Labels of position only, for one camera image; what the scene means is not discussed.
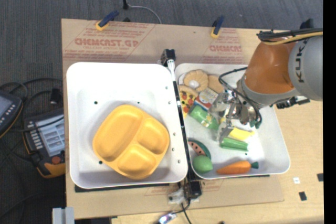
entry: yellow plate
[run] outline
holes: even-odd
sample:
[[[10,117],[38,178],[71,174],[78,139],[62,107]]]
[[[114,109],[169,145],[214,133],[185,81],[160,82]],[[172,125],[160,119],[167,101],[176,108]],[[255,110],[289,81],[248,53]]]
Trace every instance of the yellow plate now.
[[[130,179],[150,176],[170,142],[167,129],[132,105],[115,108],[93,138],[93,151],[105,164]]]

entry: yellow cable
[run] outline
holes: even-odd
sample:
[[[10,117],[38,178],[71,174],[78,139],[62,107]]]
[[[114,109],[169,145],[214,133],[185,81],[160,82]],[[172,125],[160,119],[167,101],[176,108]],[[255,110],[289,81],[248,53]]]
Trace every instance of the yellow cable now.
[[[323,36],[323,32],[321,31],[321,32],[309,33],[309,34],[304,34],[304,35],[298,35],[295,37],[287,38],[287,39],[280,40],[280,41],[274,41],[274,42],[263,41],[263,43],[267,45],[278,45],[278,44],[288,43],[291,41],[308,38],[308,37],[315,37],[315,36]]]

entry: white plastic tray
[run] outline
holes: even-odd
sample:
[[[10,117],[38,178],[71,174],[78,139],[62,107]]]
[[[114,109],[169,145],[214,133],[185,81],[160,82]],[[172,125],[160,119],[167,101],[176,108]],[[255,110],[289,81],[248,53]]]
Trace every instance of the white plastic tray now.
[[[180,82],[182,77],[189,71],[201,69],[208,74],[220,75],[222,73],[245,67],[243,65],[211,65],[211,64],[192,64],[183,63],[175,69],[176,79]],[[243,71],[231,73],[223,79],[231,86],[236,87],[236,82],[244,74]],[[189,138],[199,140],[209,149],[212,156],[214,169],[206,174],[196,174],[203,179],[219,179],[228,177],[237,177],[240,175],[219,175],[216,170],[240,160],[248,160],[250,162],[257,161],[259,169],[251,169],[244,176],[270,175],[281,174],[288,170],[290,159],[288,151],[282,137],[282,132],[274,111],[274,108],[266,107],[260,110],[262,116],[262,124],[259,129],[253,128],[253,135],[248,143],[248,152],[227,150],[220,148],[219,143],[215,141],[217,132],[207,129],[199,124],[195,119],[187,116],[184,119],[186,135]],[[237,126],[246,130],[249,126]],[[191,160],[196,156],[196,153],[189,147]]]
[[[67,71],[70,176],[86,189],[181,181],[187,160],[170,72],[155,64],[79,62]],[[100,164],[93,137],[106,118],[122,104],[135,105],[160,121],[170,145],[154,173],[131,180]]]

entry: device screen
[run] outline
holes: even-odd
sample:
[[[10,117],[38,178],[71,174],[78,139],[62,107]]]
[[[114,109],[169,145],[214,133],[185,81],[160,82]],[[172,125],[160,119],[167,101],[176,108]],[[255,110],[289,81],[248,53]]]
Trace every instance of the device screen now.
[[[0,116],[5,113],[5,111],[11,105],[11,101],[0,96]]]
[[[46,120],[40,120],[36,122],[37,126],[43,126],[45,124],[56,121],[63,115],[55,116]],[[64,119],[39,128],[41,138],[46,146],[49,156],[57,155],[60,151],[65,148],[65,137],[64,137]]]

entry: wooden tabletop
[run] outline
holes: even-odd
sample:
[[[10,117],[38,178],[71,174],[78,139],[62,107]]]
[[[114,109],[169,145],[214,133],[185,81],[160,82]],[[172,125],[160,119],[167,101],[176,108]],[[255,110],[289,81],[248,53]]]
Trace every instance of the wooden tabletop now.
[[[244,55],[244,62],[248,63],[259,41],[255,29],[237,29],[237,34]],[[64,61],[64,70],[74,61]],[[284,110],[277,110],[279,125],[285,139],[290,156],[290,168],[284,174],[271,176],[271,179],[253,178],[230,179],[222,184],[226,190],[223,199],[244,200],[241,190],[248,190],[251,186],[253,197],[246,197],[247,205],[215,206],[209,201],[208,208],[190,206],[187,210],[191,223],[323,223],[323,126],[322,102],[311,101],[304,105],[295,105]],[[167,207],[167,201],[162,196],[143,197],[139,193],[134,195],[129,190],[111,192],[92,191],[77,193],[74,190],[68,167],[66,174],[67,206],[74,207],[76,218],[95,218],[113,216],[114,208],[132,208],[120,211],[112,223],[156,223],[158,219],[176,207]],[[218,194],[211,196],[207,193],[204,199],[218,199]],[[183,213],[172,223],[188,223]]]

